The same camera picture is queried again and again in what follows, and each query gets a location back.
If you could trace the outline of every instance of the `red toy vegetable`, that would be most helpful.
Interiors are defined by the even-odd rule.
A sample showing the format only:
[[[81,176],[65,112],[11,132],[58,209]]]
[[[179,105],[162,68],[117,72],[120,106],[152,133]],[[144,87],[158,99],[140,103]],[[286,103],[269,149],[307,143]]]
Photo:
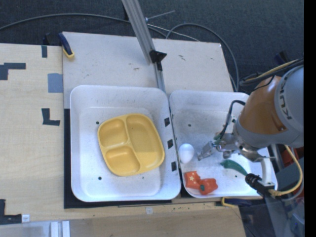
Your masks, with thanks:
[[[202,195],[207,195],[211,193],[212,191],[216,190],[217,188],[218,186],[214,178],[202,179],[199,182],[199,192]]]
[[[198,190],[200,187],[200,176],[197,174],[196,171],[190,171],[184,173],[184,179],[186,181],[186,187],[187,188],[192,188]]]

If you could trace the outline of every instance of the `wooden table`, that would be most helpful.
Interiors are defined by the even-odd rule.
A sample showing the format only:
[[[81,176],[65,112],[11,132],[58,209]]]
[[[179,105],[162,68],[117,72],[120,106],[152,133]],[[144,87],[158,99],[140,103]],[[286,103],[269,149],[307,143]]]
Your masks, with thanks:
[[[29,214],[32,222],[72,220],[72,233],[81,229],[82,236],[89,231],[102,236],[105,225],[112,234],[139,236],[139,224],[152,236],[245,236],[238,208],[216,206],[211,199],[178,196],[168,204],[64,209],[63,93],[48,92],[47,83],[48,74],[63,73],[63,52],[47,46],[45,57],[45,49],[0,44],[0,66],[26,65],[9,68],[7,79],[0,80],[0,198],[6,199],[5,214]],[[43,108],[60,124],[43,124]]]

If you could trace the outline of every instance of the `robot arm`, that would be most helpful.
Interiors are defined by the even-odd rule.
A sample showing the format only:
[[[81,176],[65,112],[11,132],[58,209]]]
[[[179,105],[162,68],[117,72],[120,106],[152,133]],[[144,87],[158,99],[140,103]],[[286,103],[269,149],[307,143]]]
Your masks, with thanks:
[[[293,61],[282,76],[275,76],[280,69],[257,77],[260,82],[246,103],[232,102],[224,129],[208,142],[197,154],[199,160],[222,152],[223,158],[240,153],[252,162],[260,162],[263,178],[248,174],[246,182],[264,196],[274,188],[271,181],[270,159],[258,154],[258,150],[272,144],[284,144],[293,148],[304,146],[304,61]],[[234,103],[243,104],[237,120],[233,120],[233,132],[225,133],[231,119]]]

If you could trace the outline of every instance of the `black cable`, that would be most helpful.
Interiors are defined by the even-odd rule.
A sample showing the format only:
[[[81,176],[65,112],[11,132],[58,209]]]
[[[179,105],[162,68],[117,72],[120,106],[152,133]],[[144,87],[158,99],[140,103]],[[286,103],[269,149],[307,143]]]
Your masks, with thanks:
[[[183,24],[179,24],[175,27],[173,27],[169,33],[167,34],[166,36],[166,39],[169,38],[169,36],[172,34],[172,32],[177,29],[177,28],[180,28],[180,27],[184,27],[184,26],[195,26],[195,27],[200,27],[200,28],[203,28],[209,32],[211,32],[212,34],[214,34],[223,44],[224,46],[227,48],[227,50],[229,51],[230,55],[232,56],[232,59],[233,59],[233,62],[234,62],[234,66],[235,66],[235,69],[236,69],[236,91],[238,92],[239,91],[239,71],[238,71],[238,67],[237,67],[237,62],[236,62],[236,59],[235,59],[235,56],[233,54],[233,52],[231,51],[231,49],[229,48],[229,46],[227,45],[227,43],[223,40],[223,38],[221,38],[216,32],[214,32],[213,30],[203,26],[203,25],[200,25],[200,24],[195,24],[195,23],[183,23]]]
[[[245,93],[250,94],[250,93],[256,91],[257,89],[260,89],[260,88],[263,88],[263,87],[268,86],[268,85],[273,81],[274,78],[275,78],[275,75],[272,76],[271,79],[269,80],[269,82],[267,82],[265,85],[262,85],[262,86],[260,86],[260,87],[256,87],[254,90],[244,90],[244,91],[245,91]]]
[[[30,21],[34,21],[34,20],[38,20],[38,19],[43,19],[43,18],[51,18],[51,17],[61,17],[61,16],[81,16],[81,17],[97,17],[97,18],[106,18],[106,19],[111,19],[111,20],[116,20],[119,22],[124,22],[124,23],[128,23],[130,24],[130,21],[128,20],[124,20],[124,19],[120,19],[120,18],[115,18],[115,17],[111,17],[111,16],[104,16],[104,15],[98,15],[98,14],[90,14],[90,13],[58,13],[58,14],[49,14],[49,15],[43,15],[43,16],[37,16],[37,17],[33,17],[33,18],[27,18],[27,19],[23,19],[20,21],[16,21],[14,23],[5,25],[0,27],[0,31],[4,30],[6,28],[18,25],[18,24],[22,24],[22,23],[26,23],[26,22],[30,22]],[[166,37],[166,34],[162,33],[161,31],[148,26],[148,28],[160,35],[162,35],[163,37]]]
[[[285,66],[284,68],[281,68],[277,71],[274,71],[272,73],[269,73],[263,77],[258,77],[259,75],[262,75],[263,73],[260,73],[259,75],[258,74],[251,74],[249,76],[246,76],[244,78],[242,78],[239,82],[239,85],[241,87],[244,87],[244,86],[250,86],[250,85],[253,85],[255,83],[260,83],[261,81],[269,78],[269,77],[272,77],[272,76],[275,76],[279,73],[285,73],[295,67],[298,67],[298,66],[302,66],[304,64],[304,58],[301,58],[291,64],[289,64],[288,66]]]
[[[5,25],[5,26],[2,26],[0,27],[0,31],[1,30],[4,30],[6,28],[9,28],[9,27],[12,27],[12,26],[15,26],[15,25],[18,25],[18,24],[22,24],[22,23],[26,23],[26,22],[30,22],[30,21],[34,21],[34,20],[38,20],[38,19],[43,19],[43,18],[50,18],[50,17],[61,17],[61,16],[84,16],[84,17],[98,17],[98,18],[105,18],[105,19],[111,19],[111,20],[116,20],[116,21],[119,21],[119,22],[124,22],[124,23],[128,23],[130,24],[130,21],[128,20],[124,20],[124,19],[120,19],[120,18],[115,18],[115,17],[111,17],[111,16],[104,16],[104,15],[98,15],[98,14],[90,14],[90,13],[57,13],[57,14],[49,14],[49,15],[43,15],[43,16],[37,16],[37,17],[33,17],[33,18],[27,18],[27,19],[23,19],[23,20],[20,20],[20,21],[17,21],[17,22],[14,22],[14,23],[11,23],[11,24],[8,24],[8,25]],[[231,51],[231,49],[229,48],[229,46],[226,44],[226,42],[217,34],[215,33],[213,30],[203,26],[203,25],[199,25],[199,24],[195,24],[195,23],[184,23],[184,24],[180,24],[180,25],[177,25],[175,27],[173,27],[167,35],[165,35],[164,33],[160,32],[159,30],[151,27],[151,26],[148,26],[148,28],[160,35],[162,35],[163,37],[165,37],[166,39],[169,38],[170,34],[172,32],[174,32],[174,30],[176,28],[179,28],[179,27],[183,27],[183,26],[196,26],[196,27],[200,27],[200,28],[203,28],[209,32],[211,32],[212,34],[214,34],[223,44],[224,46],[228,49],[229,53],[231,54],[232,56],[232,59],[233,59],[233,62],[234,62],[234,65],[235,65],[235,69],[236,69],[236,81],[237,83],[233,83],[234,86],[235,86],[235,91],[238,92],[239,91],[239,71],[238,71],[238,67],[237,67],[237,63],[236,63],[236,59],[234,57],[234,54],[233,52]]]
[[[231,105],[229,106],[229,110],[228,110],[228,114],[227,114],[227,118],[226,118],[226,122],[225,122],[224,128],[218,135],[219,139],[222,139],[224,134],[225,134],[225,132],[226,132],[227,126],[228,126],[229,121],[230,121],[230,117],[232,115],[234,103],[238,103],[238,104],[241,104],[241,105],[245,105],[246,104],[245,102],[243,102],[241,100],[234,100],[234,101],[231,102]]]

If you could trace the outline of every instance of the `white tray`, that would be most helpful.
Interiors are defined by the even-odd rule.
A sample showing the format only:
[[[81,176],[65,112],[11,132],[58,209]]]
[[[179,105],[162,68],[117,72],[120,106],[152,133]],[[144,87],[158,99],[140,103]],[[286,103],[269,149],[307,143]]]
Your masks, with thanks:
[[[85,202],[169,200],[181,189],[169,103],[157,88],[80,85],[70,94],[71,186]],[[98,126],[105,120],[129,113],[152,119],[165,150],[160,167],[134,176],[116,176],[107,167],[98,145]]]
[[[185,172],[196,170],[201,179],[215,178],[218,185],[218,189],[205,196],[201,195],[198,190],[186,188],[193,197],[259,197],[257,192],[246,184],[244,175],[220,165],[224,160],[222,153],[216,152],[201,161],[198,161],[196,155],[196,152],[199,152],[208,141],[213,139],[215,133],[223,129],[231,102],[236,99],[245,102],[247,98],[248,95],[244,93],[190,90],[176,90],[170,95],[177,147],[179,148],[183,143],[189,143],[195,149],[194,158],[189,163],[180,165],[183,178]],[[232,114],[237,118],[242,108],[242,105],[235,104]],[[231,132],[232,127],[229,125],[226,132]],[[259,153],[269,156],[267,149],[261,149]],[[239,163],[247,173],[262,177],[260,163],[252,163],[238,154],[232,154],[230,159]],[[272,181],[277,185],[274,172]]]

